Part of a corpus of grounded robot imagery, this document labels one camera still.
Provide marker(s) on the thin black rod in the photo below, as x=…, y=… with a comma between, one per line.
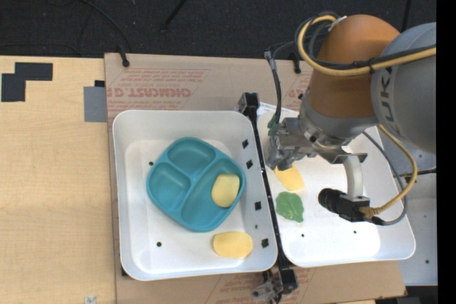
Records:
x=265, y=174

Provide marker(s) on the green leaf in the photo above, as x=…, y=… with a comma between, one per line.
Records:
x=290, y=207

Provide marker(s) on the yellow potato chip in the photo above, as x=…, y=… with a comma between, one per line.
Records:
x=226, y=190
x=291, y=181
x=233, y=244

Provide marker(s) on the blue divided plate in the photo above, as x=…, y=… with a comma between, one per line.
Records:
x=171, y=185

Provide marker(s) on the white plastic tray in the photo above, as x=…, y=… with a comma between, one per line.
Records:
x=338, y=245
x=142, y=245

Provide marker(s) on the brown cardboard board, red print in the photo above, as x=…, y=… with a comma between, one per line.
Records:
x=199, y=89

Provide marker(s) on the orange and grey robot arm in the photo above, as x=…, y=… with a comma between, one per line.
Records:
x=352, y=82

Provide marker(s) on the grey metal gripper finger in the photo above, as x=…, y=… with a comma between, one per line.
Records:
x=273, y=154
x=287, y=162

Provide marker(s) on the black cylinder on white bracket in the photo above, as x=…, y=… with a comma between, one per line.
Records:
x=347, y=203

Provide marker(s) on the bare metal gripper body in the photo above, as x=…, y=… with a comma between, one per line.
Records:
x=294, y=139

